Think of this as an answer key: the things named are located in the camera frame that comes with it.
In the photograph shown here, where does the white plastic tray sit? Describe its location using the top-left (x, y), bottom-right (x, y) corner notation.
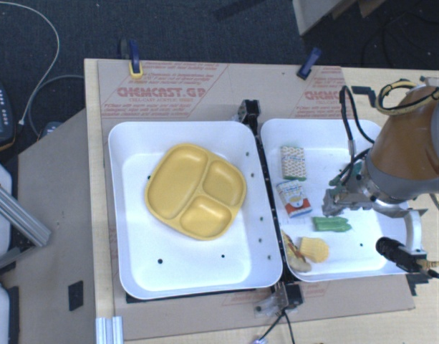
top-left (107, 120), bottom-right (284, 300)
top-left (260, 118), bottom-right (417, 283)

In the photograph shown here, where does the black block with thin wires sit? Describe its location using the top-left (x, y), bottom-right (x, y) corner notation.
top-left (239, 99), bottom-right (261, 125)
top-left (276, 282), bottom-right (305, 310)

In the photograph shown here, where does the red and white carton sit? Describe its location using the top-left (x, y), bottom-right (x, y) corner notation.
top-left (275, 180), bottom-right (313, 219)

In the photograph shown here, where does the black cylinder on white bracket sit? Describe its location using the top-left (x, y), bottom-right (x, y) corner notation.
top-left (375, 208), bottom-right (430, 274)

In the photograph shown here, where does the green and white carton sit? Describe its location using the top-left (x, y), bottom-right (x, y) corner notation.
top-left (280, 145), bottom-right (308, 182)

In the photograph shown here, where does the yellow ribbed toy food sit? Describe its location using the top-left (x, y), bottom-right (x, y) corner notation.
top-left (299, 236), bottom-right (330, 264)

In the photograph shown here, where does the yellow divided plate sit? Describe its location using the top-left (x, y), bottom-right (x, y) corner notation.
top-left (144, 143), bottom-right (248, 242)

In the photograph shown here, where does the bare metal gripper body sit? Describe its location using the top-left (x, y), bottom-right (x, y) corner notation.
top-left (334, 177), bottom-right (389, 213)

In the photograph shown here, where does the thin black and white rod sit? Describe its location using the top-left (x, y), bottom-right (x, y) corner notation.
top-left (252, 120), bottom-right (289, 283)

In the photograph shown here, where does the green toy pea pod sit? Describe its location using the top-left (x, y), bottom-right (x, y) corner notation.
top-left (312, 216), bottom-right (353, 234)

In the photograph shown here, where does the brown cardboard board red print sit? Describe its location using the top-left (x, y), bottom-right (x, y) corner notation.
top-left (97, 59), bottom-right (417, 342)

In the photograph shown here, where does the yellow and red toy food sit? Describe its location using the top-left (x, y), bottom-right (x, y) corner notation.
top-left (280, 229), bottom-right (312, 273)

